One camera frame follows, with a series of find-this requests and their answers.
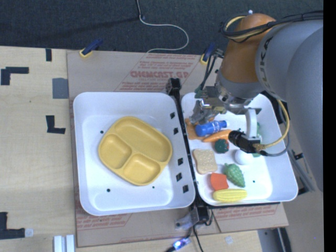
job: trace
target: wooden table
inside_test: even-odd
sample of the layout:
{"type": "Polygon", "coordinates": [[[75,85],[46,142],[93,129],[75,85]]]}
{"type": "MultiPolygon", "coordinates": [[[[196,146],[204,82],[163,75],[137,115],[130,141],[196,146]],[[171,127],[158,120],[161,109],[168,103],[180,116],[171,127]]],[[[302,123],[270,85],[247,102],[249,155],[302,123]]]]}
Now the wooden table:
{"type": "MultiPolygon", "coordinates": [[[[29,67],[0,86],[0,212],[8,229],[33,237],[0,240],[0,251],[52,251],[56,235],[76,235],[68,99],[53,99],[52,79],[67,79],[66,50],[0,47],[0,68],[29,67]],[[65,134],[47,133],[46,116],[65,134]]],[[[199,237],[204,251],[261,252],[256,230],[199,237]],[[225,237],[230,236],[232,243],[225,237]]],[[[165,251],[174,240],[115,244],[76,251],[165,251]]],[[[183,251],[200,251],[195,237],[183,251]]]]}

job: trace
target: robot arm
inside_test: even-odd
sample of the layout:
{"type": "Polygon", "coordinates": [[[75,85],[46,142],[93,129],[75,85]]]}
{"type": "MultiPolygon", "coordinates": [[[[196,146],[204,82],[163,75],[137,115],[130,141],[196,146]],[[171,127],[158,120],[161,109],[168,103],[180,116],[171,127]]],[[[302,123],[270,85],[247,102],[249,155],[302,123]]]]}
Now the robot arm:
{"type": "MultiPolygon", "coordinates": [[[[222,26],[222,34],[230,41],[212,96],[223,109],[218,111],[218,100],[206,94],[190,120],[204,122],[200,113],[205,109],[208,117],[225,111],[246,114],[253,98],[266,90],[278,102],[287,103],[291,125],[323,191],[323,12],[280,21],[264,14],[238,15],[222,26]],[[227,32],[236,20],[240,22],[235,31],[227,32]]],[[[236,137],[232,134],[231,141],[242,149],[236,137]]],[[[251,146],[265,148],[258,143],[251,146]]]]}

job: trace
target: toy bread slice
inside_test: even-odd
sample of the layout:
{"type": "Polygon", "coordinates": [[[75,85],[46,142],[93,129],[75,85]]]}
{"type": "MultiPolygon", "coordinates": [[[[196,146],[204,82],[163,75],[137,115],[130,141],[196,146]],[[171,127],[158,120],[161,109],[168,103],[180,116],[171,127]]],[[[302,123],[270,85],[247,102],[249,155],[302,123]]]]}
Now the toy bread slice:
{"type": "Polygon", "coordinates": [[[215,153],[213,150],[195,149],[193,154],[196,160],[196,169],[199,174],[206,174],[217,171],[215,153]]]}

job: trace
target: green toy vegetable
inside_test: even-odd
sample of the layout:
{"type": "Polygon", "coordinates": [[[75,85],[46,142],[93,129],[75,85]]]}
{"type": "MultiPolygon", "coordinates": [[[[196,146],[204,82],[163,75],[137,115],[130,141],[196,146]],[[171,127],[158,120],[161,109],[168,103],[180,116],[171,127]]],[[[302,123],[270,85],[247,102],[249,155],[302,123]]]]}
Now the green toy vegetable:
{"type": "Polygon", "coordinates": [[[243,173],[238,165],[225,163],[224,174],[227,179],[234,183],[238,187],[245,187],[245,180],[243,173]]]}
{"type": "Polygon", "coordinates": [[[218,153],[225,153],[229,150],[229,142],[226,139],[218,139],[215,142],[215,150],[218,153]]]}

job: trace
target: cardboard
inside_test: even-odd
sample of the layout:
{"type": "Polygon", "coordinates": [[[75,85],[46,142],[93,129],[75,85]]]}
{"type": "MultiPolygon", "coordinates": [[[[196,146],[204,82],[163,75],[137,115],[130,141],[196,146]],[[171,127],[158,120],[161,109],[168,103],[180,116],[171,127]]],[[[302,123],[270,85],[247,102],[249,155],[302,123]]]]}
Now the cardboard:
{"type": "MultiPolygon", "coordinates": [[[[82,209],[78,194],[72,103],[78,94],[87,91],[165,92],[169,78],[180,78],[180,94],[183,96],[193,92],[203,81],[206,66],[200,63],[200,58],[198,55],[94,51],[84,59],[79,51],[67,51],[78,247],[181,238],[187,234],[185,230],[175,229],[175,221],[187,215],[189,208],[99,217],[91,216],[82,209]]],[[[214,71],[206,82],[209,85],[214,84],[215,70],[220,65],[221,59],[217,59],[214,71]]],[[[199,228],[200,235],[288,225],[281,203],[219,208],[213,213],[215,223],[199,228]]]]}

